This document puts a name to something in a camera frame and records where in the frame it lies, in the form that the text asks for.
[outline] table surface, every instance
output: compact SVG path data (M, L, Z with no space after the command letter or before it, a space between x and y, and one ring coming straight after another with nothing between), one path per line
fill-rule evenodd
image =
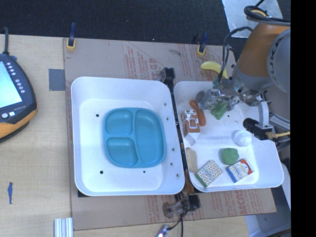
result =
M63 38L9 36L8 51L28 75L39 111L0 144L0 236L54 236L55 218L72 216L65 91L49 90L49 69L64 69ZM12 204L8 186L13 183ZM247 237L245 217L184 222L184 236ZM75 237L155 236L162 224L74 231ZM180 224L168 237L181 235Z

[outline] cardboard sheet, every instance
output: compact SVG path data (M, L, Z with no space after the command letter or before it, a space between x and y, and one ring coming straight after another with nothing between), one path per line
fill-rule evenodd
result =
M71 84L82 76L156 80L160 71L174 68L179 81L213 81L217 74L200 68L205 61L221 63L222 47L206 46L203 57L196 55L197 45L137 42L101 39L76 39L76 46L66 48L64 62L71 177L72 217L75 230L174 222L164 216L164 203L175 202L174 196L87 197L81 195L74 181L72 139ZM235 63L230 53L228 76ZM276 211L271 189L199 193L201 207L188 213L184 220L232 217Z

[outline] black floor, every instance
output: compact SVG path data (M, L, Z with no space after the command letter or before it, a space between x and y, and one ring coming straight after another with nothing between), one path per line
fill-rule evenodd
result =
M290 19L291 0L277 0ZM0 27L12 35L192 43L208 33L221 45L229 27L222 0L0 0ZM236 59L244 39L230 41Z

